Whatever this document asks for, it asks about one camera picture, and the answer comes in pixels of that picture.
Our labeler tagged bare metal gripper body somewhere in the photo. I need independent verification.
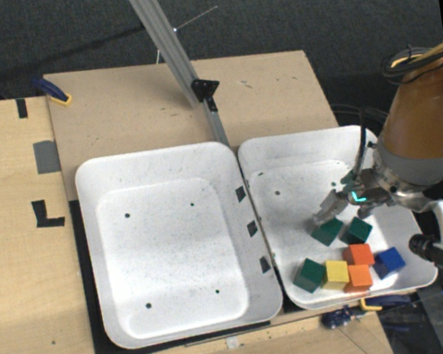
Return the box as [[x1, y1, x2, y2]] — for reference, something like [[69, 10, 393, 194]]
[[339, 158, 438, 224]]

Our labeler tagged green cube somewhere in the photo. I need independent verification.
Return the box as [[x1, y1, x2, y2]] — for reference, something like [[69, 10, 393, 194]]
[[308, 215, 348, 250], [336, 213, 376, 248], [289, 254, 331, 297]]

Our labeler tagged white plastic tray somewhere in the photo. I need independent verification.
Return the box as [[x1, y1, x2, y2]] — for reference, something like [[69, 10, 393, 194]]
[[234, 113, 443, 320], [72, 133, 288, 354]]

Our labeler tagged orange cube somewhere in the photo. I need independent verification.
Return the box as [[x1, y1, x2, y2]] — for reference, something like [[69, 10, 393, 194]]
[[339, 261, 376, 295], [340, 240, 377, 271]]

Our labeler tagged blue cube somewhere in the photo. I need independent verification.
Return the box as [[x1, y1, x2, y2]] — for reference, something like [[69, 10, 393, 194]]
[[370, 245, 410, 282]]

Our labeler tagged yellow cube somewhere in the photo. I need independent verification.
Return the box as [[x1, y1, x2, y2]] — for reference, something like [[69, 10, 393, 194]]
[[317, 256, 352, 294]]

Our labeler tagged brown flat board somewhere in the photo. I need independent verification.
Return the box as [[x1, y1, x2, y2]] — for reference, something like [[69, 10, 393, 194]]
[[42, 29, 386, 354]]

